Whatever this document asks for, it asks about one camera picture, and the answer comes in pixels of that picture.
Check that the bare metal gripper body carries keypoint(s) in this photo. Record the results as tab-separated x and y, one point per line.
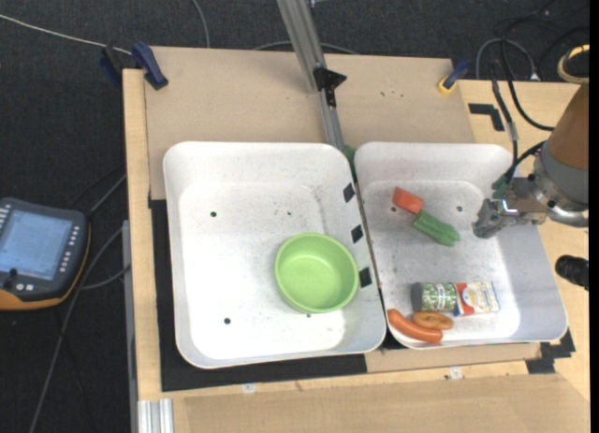
526	204

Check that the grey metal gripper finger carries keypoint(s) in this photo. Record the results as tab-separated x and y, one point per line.
486	229
490	209

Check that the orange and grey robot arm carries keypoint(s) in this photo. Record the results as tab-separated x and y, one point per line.
568	141

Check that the white plastic tray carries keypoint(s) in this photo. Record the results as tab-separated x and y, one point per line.
234	258
468	263

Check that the orange and green carrot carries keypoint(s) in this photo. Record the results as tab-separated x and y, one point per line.
423	218

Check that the white and orange carton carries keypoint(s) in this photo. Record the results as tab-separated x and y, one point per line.
477	298

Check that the green can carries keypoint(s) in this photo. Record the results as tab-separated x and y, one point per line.
433	296

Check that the brown pretzel biscuit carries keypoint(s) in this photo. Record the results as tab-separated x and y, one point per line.
433	320

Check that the orange sausage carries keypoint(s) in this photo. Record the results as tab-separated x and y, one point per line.
412	327

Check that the green bowl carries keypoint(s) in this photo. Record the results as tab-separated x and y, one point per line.
316	274

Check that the brown cardboard sheet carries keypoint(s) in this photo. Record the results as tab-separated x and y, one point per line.
374	408

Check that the brown cardboard board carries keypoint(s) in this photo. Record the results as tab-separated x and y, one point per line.
243	94

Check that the black cylinder on white bracket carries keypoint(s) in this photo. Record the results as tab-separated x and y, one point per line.
572	268

